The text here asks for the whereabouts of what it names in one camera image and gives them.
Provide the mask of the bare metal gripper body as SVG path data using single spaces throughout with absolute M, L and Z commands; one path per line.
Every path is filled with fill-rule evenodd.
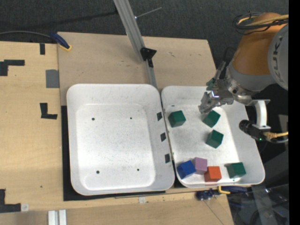
M 234 101 L 243 105 L 252 102 L 253 92 L 241 87 L 235 80 L 218 79 L 210 92 L 210 104 L 213 106 L 232 105 Z

